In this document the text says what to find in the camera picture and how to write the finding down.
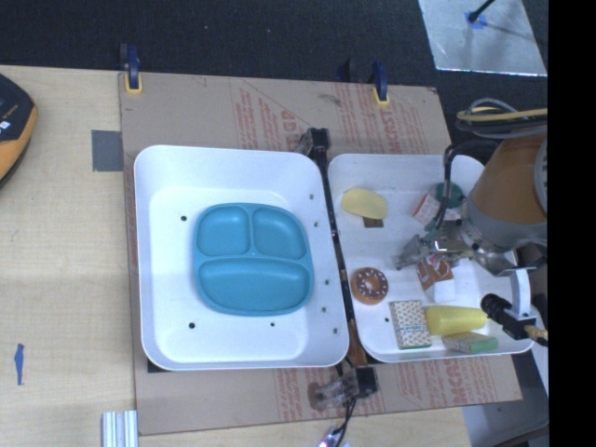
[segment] blue plate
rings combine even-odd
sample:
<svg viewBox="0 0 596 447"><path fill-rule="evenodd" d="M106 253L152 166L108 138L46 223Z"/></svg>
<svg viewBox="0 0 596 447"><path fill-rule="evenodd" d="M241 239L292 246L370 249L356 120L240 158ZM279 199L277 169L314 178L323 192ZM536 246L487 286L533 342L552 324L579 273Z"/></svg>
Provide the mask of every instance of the blue plate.
<svg viewBox="0 0 596 447"><path fill-rule="evenodd" d="M306 232L287 210L245 203L211 206L196 221L193 240L196 287L217 311L285 315L312 294Z"/></svg>

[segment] yellow bottle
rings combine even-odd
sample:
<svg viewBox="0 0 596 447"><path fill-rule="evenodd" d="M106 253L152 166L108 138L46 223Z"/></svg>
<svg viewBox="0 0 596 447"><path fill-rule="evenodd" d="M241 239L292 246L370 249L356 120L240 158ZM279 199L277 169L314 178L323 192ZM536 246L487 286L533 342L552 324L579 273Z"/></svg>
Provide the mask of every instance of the yellow bottle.
<svg viewBox="0 0 596 447"><path fill-rule="evenodd" d="M486 313L479 308L447 305L429 306L425 317L428 332L440 336L478 330L488 319Z"/></svg>

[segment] cardboard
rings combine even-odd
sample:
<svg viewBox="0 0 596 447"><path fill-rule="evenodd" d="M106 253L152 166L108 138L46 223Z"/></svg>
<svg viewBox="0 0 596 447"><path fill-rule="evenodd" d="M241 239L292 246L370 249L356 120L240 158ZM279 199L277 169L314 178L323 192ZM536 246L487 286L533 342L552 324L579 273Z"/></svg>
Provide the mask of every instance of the cardboard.
<svg viewBox="0 0 596 447"><path fill-rule="evenodd" d="M449 134L433 88L390 86L390 104L370 85L143 74L141 94L119 76L129 240L135 389L141 435L343 417L319 412L308 392L334 368L163 372L141 344L133 163L153 144L293 151L308 128L327 128L330 158L342 153L442 154ZM518 400L510 356L374 365L379 391L354 415Z"/></svg>

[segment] gray tape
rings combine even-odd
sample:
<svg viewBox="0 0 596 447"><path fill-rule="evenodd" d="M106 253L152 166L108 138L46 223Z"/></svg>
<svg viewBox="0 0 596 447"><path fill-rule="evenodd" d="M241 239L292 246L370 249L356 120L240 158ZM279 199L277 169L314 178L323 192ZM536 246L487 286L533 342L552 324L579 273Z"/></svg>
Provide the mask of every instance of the gray tape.
<svg viewBox="0 0 596 447"><path fill-rule="evenodd" d="M122 170L122 139L120 131L92 130L91 153L93 171L118 172Z"/></svg>

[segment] toy donut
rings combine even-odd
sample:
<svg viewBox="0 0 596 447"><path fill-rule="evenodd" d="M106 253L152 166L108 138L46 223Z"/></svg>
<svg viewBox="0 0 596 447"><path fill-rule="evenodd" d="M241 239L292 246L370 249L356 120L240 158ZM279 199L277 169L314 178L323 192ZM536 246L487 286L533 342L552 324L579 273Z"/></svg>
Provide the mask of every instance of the toy donut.
<svg viewBox="0 0 596 447"><path fill-rule="evenodd" d="M366 266L354 272L350 279L350 288L358 301L376 305L386 297L389 283L383 272Z"/></svg>

